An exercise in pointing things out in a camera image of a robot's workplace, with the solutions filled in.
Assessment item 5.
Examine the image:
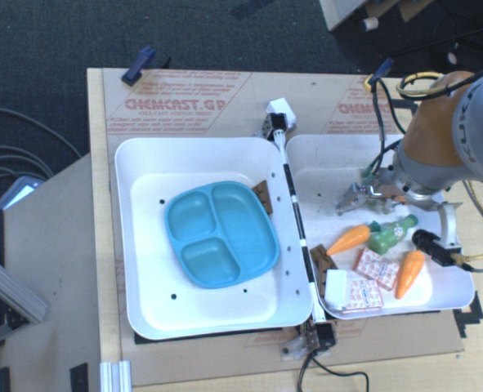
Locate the orange carrot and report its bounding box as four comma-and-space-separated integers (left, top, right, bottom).
325, 220, 383, 257
395, 249, 427, 301

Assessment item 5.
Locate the brown chocolate biscuit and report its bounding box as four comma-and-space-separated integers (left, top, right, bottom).
251, 180, 275, 216
309, 243, 340, 298

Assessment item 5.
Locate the blue divided plate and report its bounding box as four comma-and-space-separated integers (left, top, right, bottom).
163, 180, 281, 290

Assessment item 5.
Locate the white rectangular block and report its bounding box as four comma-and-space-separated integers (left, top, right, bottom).
324, 269, 349, 309

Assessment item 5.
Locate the black cylinder on white bracket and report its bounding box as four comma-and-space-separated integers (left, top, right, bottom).
411, 201, 464, 268

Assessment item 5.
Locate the white plastic tray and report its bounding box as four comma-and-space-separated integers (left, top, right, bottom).
284, 133, 476, 322
114, 136, 314, 341

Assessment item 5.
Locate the red and white packet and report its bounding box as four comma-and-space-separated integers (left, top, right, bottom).
340, 278, 385, 314
352, 247, 401, 292

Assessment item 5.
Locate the thin black and white rod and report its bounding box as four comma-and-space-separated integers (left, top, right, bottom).
265, 97, 327, 324

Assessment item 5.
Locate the green plastic bottle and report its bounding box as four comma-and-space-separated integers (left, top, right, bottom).
366, 213, 419, 256

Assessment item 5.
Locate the brown cardboard board red print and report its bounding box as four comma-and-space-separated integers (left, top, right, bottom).
101, 68, 477, 387

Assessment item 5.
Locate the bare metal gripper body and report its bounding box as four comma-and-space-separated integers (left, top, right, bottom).
364, 167, 446, 215

